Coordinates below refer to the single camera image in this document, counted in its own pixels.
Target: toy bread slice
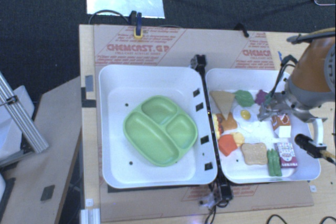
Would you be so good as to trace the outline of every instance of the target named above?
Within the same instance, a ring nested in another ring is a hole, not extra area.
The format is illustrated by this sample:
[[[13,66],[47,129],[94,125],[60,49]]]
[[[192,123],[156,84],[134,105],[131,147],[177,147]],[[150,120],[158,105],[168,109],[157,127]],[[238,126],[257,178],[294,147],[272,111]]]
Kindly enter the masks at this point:
[[[267,164],[267,148],[264,143],[249,144],[245,143],[241,146],[244,160],[247,165]]]
[[[235,100],[235,95],[226,91],[211,91],[210,95],[214,99],[224,118],[227,119],[232,103]]]

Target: dark carpet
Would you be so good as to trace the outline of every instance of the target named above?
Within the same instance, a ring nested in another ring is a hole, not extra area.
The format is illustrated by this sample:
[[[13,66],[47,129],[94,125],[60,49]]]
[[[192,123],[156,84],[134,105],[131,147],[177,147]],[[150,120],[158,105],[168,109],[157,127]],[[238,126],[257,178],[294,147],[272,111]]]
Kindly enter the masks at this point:
[[[145,19],[145,25],[233,29],[242,23],[248,30],[300,33],[335,26],[335,6],[320,7],[310,0],[163,0],[163,4],[166,19]],[[25,85],[37,101],[44,92],[78,76],[78,25],[88,18],[86,0],[0,0],[0,71],[12,88]],[[115,16],[100,16],[95,22],[124,24]]]

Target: white tray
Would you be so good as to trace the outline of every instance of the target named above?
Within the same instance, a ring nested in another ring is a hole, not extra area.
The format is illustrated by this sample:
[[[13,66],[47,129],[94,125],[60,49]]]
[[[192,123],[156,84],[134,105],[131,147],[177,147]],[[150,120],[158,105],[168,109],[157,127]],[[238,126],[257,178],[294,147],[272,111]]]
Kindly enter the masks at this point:
[[[269,92],[273,88],[277,75],[278,71],[269,70],[212,69],[206,75],[206,83],[209,92],[247,90],[255,98],[260,89]],[[284,86],[285,83],[281,81],[277,91],[282,91]],[[210,95],[209,99],[212,114],[219,113],[219,109]],[[257,114],[259,106],[255,104],[252,110]],[[318,159],[309,156],[294,142],[295,136],[299,133],[311,137],[308,125],[295,116],[290,116],[290,120],[292,124],[291,138],[276,137],[270,121],[260,122],[259,127],[251,133],[239,127],[237,131],[244,134],[246,143],[263,142],[267,149],[275,148],[274,143],[277,142],[291,142],[298,161],[297,168],[281,169],[282,177],[270,177],[267,165],[246,165],[243,154],[238,148],[227,157],[219,152],[224,175],[230,181],[238,184],[316,179],[321,170]]]
[[[194,97],[193,92],[200,93]],[[217,175],[201,76],[191,68],[111,65],[99,74],[102,133],[102,170],[115,188],[199,185]],[[158,167],[145,159],[126,139],[123,121],[141,102],[163,95],[178,104],[196,123],[198,138],[176,164]],[[196,111],[203,103],[204,108]],[[207,136],[208,142],[201,144]]]

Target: orange toy carrot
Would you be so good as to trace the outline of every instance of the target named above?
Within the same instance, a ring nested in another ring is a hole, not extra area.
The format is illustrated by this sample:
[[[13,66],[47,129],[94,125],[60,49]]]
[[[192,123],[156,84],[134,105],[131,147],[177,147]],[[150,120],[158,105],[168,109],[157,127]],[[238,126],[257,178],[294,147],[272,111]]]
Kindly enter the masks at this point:
[[[232,151],[238,148],[231,134],[222,135],[218,140],[218,147],[225,156],[230,155]]]

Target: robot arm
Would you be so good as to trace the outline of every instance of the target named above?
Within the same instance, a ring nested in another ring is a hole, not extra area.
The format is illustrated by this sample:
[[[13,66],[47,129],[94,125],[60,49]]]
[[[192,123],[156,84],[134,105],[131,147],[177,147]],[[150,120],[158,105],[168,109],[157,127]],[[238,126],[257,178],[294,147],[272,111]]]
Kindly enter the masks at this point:
[[[314,140],[298,135],[295,141],[315,158],[330,158],[325,156],[326,146],[323,144],[322,121],[326,119],[314,117],[309,110],[325,102],[335,102],[335,28],[290,37],[287,41],[293,44],[308,42],[310,45],[299,61],[292,56],[284,58],[276,85],[261,105],[258,119],[262,121],[276,114],[287,113],[304,122],[313,123]],[[294,62],[295,68],[286,80],[285,90],[275,92],[290,60]]]

